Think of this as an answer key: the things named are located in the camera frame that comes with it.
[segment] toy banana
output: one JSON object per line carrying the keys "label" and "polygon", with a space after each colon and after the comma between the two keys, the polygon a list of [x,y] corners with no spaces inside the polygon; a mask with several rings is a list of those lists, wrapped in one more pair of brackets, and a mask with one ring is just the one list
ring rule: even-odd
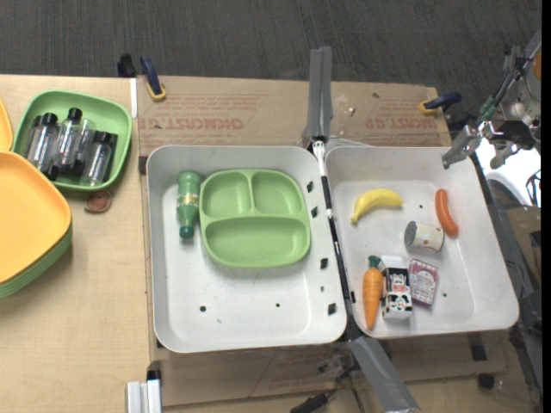
{"label": "toy banana", "polygon": [[350,221],[355,224],[358,218],[373,207],[399,207],[403,200],[398,193],[387,188],[370,189],[356,199],[354,214]]}

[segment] toy carrot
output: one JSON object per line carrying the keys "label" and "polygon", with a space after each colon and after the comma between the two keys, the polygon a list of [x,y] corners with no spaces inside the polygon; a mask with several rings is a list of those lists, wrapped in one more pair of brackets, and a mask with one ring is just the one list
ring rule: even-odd
{"label": "toy carrot", "polygon": [[436,192],[436,215],[438,216],[438,221],[440,222],[440,225],[442,226],[442,229],[448,234],[449,236],[456,236],[459,232],[459,229],[457,228],[457,224],[454,222],[454,220],[451,217],[451,214],[449,213],[448,209],[448,192],[440,188]]}
{"label": "toy carrot", "polygon": [[368,329],[373,329],[382,294],[382,272],[377,268],[381,259],[369,256],[369,269],[363,275],[363,311]]}

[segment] brown round object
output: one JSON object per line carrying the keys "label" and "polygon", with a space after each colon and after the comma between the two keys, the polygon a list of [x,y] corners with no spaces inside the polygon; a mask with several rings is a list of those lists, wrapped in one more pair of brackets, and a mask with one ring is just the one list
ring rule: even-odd
{"label": "brown round object", "polygon": [[111,207],[111,194],[108,190],[92,191],[88,194],[84,208],[91,213],[105,213]]}

